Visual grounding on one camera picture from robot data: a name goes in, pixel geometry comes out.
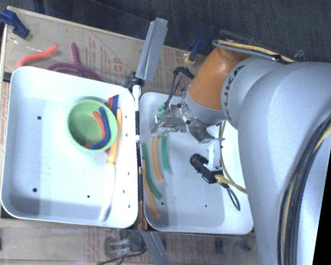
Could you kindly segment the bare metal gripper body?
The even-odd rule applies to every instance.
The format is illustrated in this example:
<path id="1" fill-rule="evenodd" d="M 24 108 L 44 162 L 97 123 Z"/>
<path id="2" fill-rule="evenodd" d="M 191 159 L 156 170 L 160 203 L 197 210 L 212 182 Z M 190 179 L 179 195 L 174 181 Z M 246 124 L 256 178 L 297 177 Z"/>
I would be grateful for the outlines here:
<path id="1" fill-rule="evenodd" d="M 188 132 L 187 124 L 181 113 L 178 105 L 171 104 L 162 117 L 161 127 L 170 132 Z"/>

